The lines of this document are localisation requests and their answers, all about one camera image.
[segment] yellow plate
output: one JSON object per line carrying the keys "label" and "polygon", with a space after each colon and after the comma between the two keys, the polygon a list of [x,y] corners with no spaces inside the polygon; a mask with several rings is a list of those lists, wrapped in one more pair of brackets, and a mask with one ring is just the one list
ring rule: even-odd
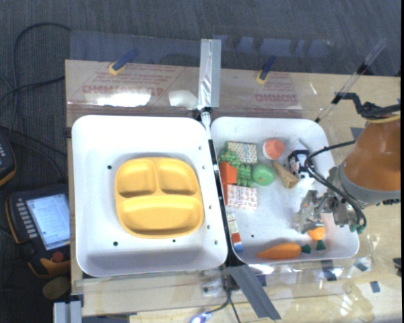
{"label": "yellow plate", "polygon": [[183,236],[194,232],[203,221],[196,173],[179,159],[126,161],[115,176],[115,201],[122,227],[138,237]]}

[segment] robotic arm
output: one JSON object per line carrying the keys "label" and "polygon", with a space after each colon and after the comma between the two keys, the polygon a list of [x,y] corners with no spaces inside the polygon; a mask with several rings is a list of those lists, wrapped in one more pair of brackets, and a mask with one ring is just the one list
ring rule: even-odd
{"label": "robotic arm", "polygon": [[[365,207],[381,202],[391,204],[401,198],[401,116],[392,114],[401,105],[361,105],[356,94],[345,94],[343,99],[352,99],[368,123],[356,142],[326,147],[307,157],[311,176],[328,189],[323,196],[315,190],[307,192],[297,216],[301,233],[323,226],[321,213],[332,213],[336,225],[348,225],[351,231],[361,233],[366,226],[362,212]],[[352,143],[353,149],[338,167],[329,170],[327,179],[309,166],[317,154]]]}

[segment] white tray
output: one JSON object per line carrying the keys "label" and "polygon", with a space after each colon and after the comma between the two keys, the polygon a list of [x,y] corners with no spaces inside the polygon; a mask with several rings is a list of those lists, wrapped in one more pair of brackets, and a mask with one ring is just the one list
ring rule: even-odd
{"label": "white tray", "polygon": [[[213,121],[211,134],[217,156],[220,156],[227,141],[239,141],[257,144],[259,162],[271,165],[271,160],[263,157],[262,144],[267,139],[281,139],[285,151],[278,159],[287,164],[287,156],[293,151],[293,143],[299,139],[310,152],[328,146],[324,130],[311,120],[282,118],[240,118],[220,117]],[[329,169],[334,166],[329,151],[313,158],[316,169],[328,176]],[[287,262],[304,260],[325,260],[352,257],[359,248],[357,233],[351,233],[348,227],[337,227],[332,214],[324,214],[326,236],[325,250],[315,250],[316,243],[308,234],[299,233],[294,225],[296,213],[302,199],[309,189],[318,190],[319,194],[326,188],[313,179],[304,179],[292,189],[287,189],[279,176],[268,186],[254,185],[258,190],[258,208],[256,211],[235,209],[236,223],[240,232],[244,251],[236,255],[247,264],[276,264],[284,260],[271,261],[257,258],[257,253],[282,242],[297,242],[301,245],[310,244],[310,254],[301,253],[297,259]]]}
{"label": "white tray", "polygon": [[[191,118],[84,116],[73,125],[72,146],[76,257],[83,272],[105,277],[205,270],[224,263],[228,247],[202,124]],[[114,177],[122,163],[138,157],[174,157],[193,167],[205,213],[197,231],[151,239],[121,227]]]}

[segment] green apple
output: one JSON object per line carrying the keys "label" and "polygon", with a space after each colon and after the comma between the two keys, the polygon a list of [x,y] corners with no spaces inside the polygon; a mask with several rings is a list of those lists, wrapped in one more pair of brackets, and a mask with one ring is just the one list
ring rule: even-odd
{"label": "green apple", "polygon": [[271,166],[257,164],[251,172],[251,178],[261,186],[268,186],[274,182],[275,172]]}

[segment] red button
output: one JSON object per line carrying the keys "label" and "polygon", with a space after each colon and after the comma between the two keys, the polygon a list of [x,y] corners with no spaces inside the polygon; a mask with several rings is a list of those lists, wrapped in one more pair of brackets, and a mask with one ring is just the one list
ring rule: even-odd
{"label": "red button", "polygon": [[61,251],[56,251],[53,254],[53,262],[60,263],[64,259],[65,255]]}

